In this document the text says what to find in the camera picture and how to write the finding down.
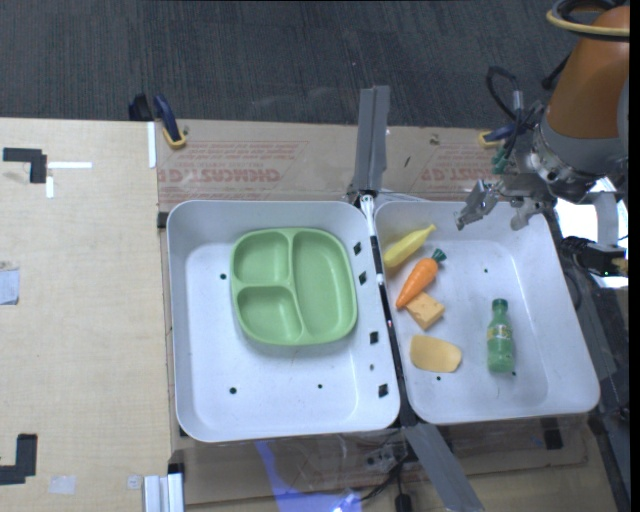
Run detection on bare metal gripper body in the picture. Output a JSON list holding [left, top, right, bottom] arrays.
[[493, 133, 607, 205]]

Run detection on yellow banana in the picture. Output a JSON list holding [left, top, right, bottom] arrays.
[[382, 223, 438, 269]]

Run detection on orange carrot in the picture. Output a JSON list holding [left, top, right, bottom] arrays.
[[394, 247, 448, 310]]

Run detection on yellow cheese wedge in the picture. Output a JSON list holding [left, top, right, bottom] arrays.
[[404, 291, 446, 332]]

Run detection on green plastic bottle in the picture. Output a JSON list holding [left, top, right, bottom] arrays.
[[486, 298, 517, 374]]

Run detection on yellow flat slice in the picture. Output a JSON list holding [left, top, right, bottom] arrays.
[[409, 333, 463, 374]]

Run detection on green divided plate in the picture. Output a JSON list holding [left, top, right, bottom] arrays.
[[229, 227, 359, 347]]

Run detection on brown cardboard board red print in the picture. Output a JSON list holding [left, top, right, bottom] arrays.
[[154, 118, 591, 506]]

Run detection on white plastic tray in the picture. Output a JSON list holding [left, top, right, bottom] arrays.
[[166, 199, 402, 444], [373, 199, 602, 427]]

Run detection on black cylinder on white bracket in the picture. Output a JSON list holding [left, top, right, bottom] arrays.
[[559, 190, 629, 276]]

